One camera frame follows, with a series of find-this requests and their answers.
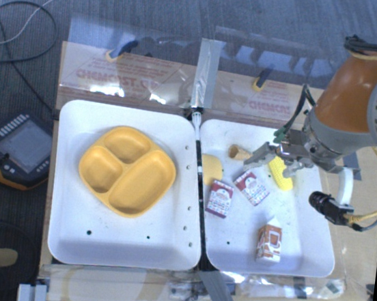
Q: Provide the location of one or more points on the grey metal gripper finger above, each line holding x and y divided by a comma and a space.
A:
262, 153
291, 167

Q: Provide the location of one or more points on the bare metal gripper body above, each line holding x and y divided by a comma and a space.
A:
297, 147

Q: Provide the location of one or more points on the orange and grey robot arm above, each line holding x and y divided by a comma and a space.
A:
348, 98

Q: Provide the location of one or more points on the yellow corn cob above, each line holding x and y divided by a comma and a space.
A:
282, 179

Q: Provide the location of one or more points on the brown ice cream cone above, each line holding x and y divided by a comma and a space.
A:
236, 151

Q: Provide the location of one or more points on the red and white carton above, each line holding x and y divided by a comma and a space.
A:
219, 198
252, 187

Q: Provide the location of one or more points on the pale yellow bread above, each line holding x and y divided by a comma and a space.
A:
211, 170

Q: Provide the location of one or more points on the orange and white carton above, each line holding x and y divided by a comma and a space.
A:
269, 241

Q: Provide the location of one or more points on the white plastic tray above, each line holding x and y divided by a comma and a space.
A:
242, 236
78, 228

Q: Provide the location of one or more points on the yellow divided plate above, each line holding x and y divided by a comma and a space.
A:
127, 172

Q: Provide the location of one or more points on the brown cardboard board red print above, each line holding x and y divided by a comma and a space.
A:
132, 77

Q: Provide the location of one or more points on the pale yellow oval toy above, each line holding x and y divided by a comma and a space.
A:
3, 257

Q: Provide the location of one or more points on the black cylinder on white bracket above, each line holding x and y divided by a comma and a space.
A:
331, 206

